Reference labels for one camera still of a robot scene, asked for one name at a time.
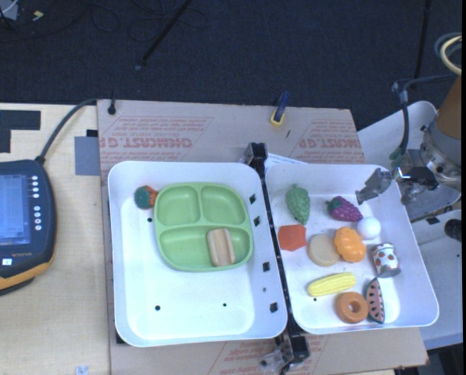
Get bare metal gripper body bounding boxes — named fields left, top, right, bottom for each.
left=396, top=143, right=462, bottom=223

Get purple toy grapes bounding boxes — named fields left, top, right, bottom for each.
left=325, top=195, right=364, bottom=223

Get white toy egg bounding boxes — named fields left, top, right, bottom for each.
left=356, top=216, right=382, bottom=241

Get orange toy pepper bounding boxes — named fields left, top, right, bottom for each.
left=332, top=226, right=367, bottom=264

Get white can with strawberry print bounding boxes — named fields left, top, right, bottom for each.
left=370, top=241, right=403, bottom=279

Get green toy grapes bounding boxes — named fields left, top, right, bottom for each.
left=284, top=183, right=312, bottom=227

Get tan round biscuit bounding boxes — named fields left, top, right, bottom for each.
left=306, top=233, right=342, bottom=268

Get white plastic tray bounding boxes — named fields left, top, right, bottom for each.
left=107, top=160, right=289, bottom=348
left=264, top=163, right=440, bottom=336

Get orange-red toy wedge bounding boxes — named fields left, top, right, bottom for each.
left=277, top=223, right=308, bottom=253

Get yellow toy corn cob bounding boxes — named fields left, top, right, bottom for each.
left=306, top=271, right=357, bottom=298

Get thin black rod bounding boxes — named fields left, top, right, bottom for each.
left=253, top=155, right=299, bottom=343

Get toy watermelon slice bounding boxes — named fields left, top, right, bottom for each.
left=364, top=277, right=386, bottom=325

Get orange toy doughnut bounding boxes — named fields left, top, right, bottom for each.
left=335, top=291, right=370, bottom=325

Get brown cardboard board red print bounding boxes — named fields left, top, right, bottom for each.
left=95, top=98, right=430, bottom=375

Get tan toy bread bun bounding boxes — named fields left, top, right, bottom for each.
left=206, top=227, right=237, bottom=268

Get green divided plate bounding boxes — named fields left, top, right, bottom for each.
left=152, top=182, right=255, bottom=273

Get red toy strawberry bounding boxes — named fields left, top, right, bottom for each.
left=133, top=184, right=159, bottom=211

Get black cylinder on white bracket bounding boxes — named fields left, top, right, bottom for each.
left=443, top=217, right=463, bottom=244

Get black block with thin wires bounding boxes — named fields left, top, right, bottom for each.
left=242, top=142, right=269, bottom=167
left=272, top=332, right=312, bottom=375

